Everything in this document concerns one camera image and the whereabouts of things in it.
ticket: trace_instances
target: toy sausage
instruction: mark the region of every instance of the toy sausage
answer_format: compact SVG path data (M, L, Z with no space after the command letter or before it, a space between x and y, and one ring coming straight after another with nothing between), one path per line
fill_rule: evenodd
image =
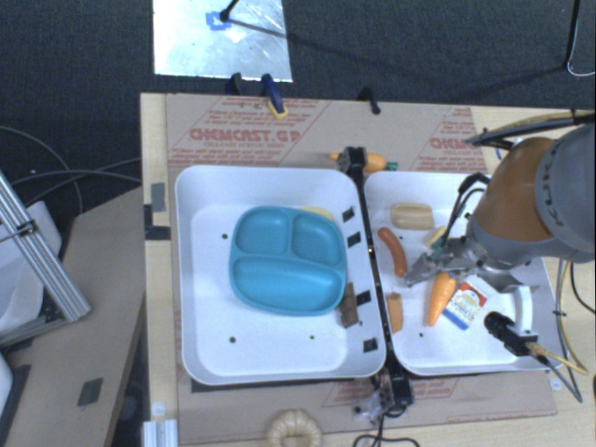
M406 254L400 241L393 232L387 227L381 227L377 232L379 238L385 242L387 248L393 257L393 271L398 278L405 276L408 271L408 262L406 261Z

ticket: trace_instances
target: toy carrot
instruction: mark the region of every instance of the toy carrot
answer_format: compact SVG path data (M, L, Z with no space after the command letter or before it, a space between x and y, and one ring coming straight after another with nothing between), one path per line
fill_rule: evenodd
M435 283L432 286L430 293L430 303L428 304L428 326L434 326L439 319L440 314L445 309L445 306L454 296L457 282L450 278L446 272L441 272L435 278Z

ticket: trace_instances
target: white container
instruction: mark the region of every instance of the white container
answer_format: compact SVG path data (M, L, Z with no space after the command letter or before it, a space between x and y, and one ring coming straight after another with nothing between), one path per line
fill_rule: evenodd
M345 329L338 310L284 316L242 303L230 285L229 257L240 216L260 206L328 210L345 240L347 281L371 300ZM328 169L195 166L176 182L183 362L207 385L366 377L386 345L356 186ZM344 222L343 214L354 216ZM360 243L347 247L355 234Z
M541 345L554 353L561 353L556 319L551 315L554 296L541 260L533 260L529 266L512 271L512 275L522 283L537 287L531 295L529 291L523 296L498 293L479 278L470 277L468 281L480 288L488 300L469 328L461 330L443 315L433 327L428 327L427 302L434 279L406 287L403 278L394 275L389 250L376 235L379 228L390 228L401 237L408 264L413 264L423 251L428 252L425 241L433 230L395 227L391 222L391 207L397 203L427 204L433 209L435 226L447 225L457 188L465 177L466 174L382 171L371 175L366 182L365 194L381 283L385 292L399 293L403 303L403 328L392 338L396 355L408 371L419 375L543 370L544 366L535 359L529 356L517 358L509 353L483 324L489 312L498 311L531 327L539 333ZM481 194L474 194L465 211L472 212L480 197ZM451 236L464 235L466 224L467 220L461 217Z
M27 209L48 246L58 253L61 237L44 202ZM0 224L0 238L8 235ZM0 243L0 334L36 319L41 309L44 285L25 260L14 240Z

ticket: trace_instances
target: metal sheet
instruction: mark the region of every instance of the metal sheet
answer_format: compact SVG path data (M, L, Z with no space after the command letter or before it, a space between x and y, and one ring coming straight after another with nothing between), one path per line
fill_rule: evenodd
M153 0L156 74L291 82L281 0L240 0L223 24L231 1Z

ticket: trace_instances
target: blue divided plate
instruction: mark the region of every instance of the blue divided plate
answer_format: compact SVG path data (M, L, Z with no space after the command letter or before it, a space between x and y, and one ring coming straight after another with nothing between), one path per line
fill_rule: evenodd
M345 278L344 239L325 217L257 207L238 220L230 280L243 302L286 315L323 315L341 302Z

